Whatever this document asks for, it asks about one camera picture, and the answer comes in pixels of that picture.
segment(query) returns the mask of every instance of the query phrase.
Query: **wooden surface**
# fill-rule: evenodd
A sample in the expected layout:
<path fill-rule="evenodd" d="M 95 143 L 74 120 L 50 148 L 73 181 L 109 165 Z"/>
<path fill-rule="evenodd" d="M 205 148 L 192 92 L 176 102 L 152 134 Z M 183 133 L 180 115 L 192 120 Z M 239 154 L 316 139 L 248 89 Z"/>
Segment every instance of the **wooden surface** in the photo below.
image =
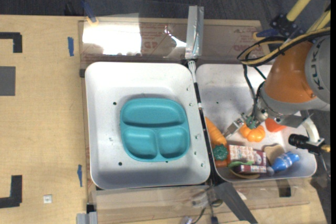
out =
<path fill-rule="evenodd" d="M 0 223 L 76 223 L 88 198 L 81 80 L 79 17 L 0 15 L 0 31 L 23 35 L 23 53 L 0 40 L 0 66 L 16 67 L 16 95 L 0 97 L 0 197 L 10 177 L 23 176 L 20 207 L 0 209 Z M 68 37 L 74 39 L 70 57 Z M 82 165 L 83 186 L 77 175 Z M 318 195 L 309 184 L 302 205 L 252 210 L 259 223 L 326 223 Z M 43 195 L 52 194 L 44 204 Z M 233 213 L 218 214 L 236 222 Z M 138 222 L 180 223 L 181 218 Z M 209 223 L 204 216 L 199 223 Z"/>

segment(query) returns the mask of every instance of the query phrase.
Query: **teal plate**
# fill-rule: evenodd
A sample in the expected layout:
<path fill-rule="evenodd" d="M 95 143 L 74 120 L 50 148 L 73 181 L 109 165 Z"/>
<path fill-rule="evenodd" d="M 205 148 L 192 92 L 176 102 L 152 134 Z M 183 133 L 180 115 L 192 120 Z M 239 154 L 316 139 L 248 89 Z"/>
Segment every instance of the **teal plate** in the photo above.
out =
<path fill-rule="evenodd" d="M 128 101 L 121 109 L 120 130 L 125 151 L 137 161 L 173 161 L 184 156 L 190 146 L 185 111 L 170 99 Z"/>

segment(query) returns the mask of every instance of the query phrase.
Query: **wooden table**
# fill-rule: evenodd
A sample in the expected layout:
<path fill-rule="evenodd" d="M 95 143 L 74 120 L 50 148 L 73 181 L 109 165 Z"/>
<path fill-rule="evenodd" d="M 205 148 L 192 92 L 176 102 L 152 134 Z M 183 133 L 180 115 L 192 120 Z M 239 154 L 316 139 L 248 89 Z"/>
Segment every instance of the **wooden table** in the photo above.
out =
<path fill-rule="evenodd" d="M 12 40 L 0 39 L 0 66 L 16 67 L 15 96 L 0 96 L 0 197 L 9 197 L 12 175 L 23 177 L 23 201 L 19 207 L 0 209 L 0 223 L 76 223 L 76 214 L 86 211 L 80 20 L 0 15 L 1 32 L 23 36 L 23 53 L 18 54 L 13 53 Z M 69 54 L 68 37 L 74 40 L 74 56 Z M 326 223 L 316 190 L 309 184 L 307 194 L 308 204 L 252 213 L 260 223 Z M 44 195 L 52 195 L 52 203 L 44 203 Z M 231 212 L 218 216 L 223 223 L 237 221 Z M 209 223 L 209 217 L 199 223 Z"/>

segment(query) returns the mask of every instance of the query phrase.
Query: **gray square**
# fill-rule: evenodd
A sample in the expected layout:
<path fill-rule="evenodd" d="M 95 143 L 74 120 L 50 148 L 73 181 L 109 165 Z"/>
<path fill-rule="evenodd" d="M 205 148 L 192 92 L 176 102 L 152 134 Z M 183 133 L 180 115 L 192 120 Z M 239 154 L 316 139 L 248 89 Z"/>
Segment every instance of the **gray square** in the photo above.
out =
<path fill-rule="evenodd" d="M 15 96 L 15 67 L 0 67 L 0 96 Z"/>

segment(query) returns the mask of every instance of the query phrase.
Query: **blue bottle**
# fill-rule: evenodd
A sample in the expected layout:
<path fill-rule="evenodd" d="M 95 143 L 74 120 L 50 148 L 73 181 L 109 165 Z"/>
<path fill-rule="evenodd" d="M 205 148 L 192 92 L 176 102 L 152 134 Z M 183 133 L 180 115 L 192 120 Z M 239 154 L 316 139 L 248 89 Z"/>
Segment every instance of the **blue bottle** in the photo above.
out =
<path fill-rule="evenodd" d="M 267 167 L 267 174 L 269 176 L 272 176 L 276 172 L 284 171 L 288 167 L 292 166 L 293 163 L 299 160 L 300 160 L 299 155 L 294 154 L 291 151 L 288 151 L 277 157 L 272 166 Z"/>

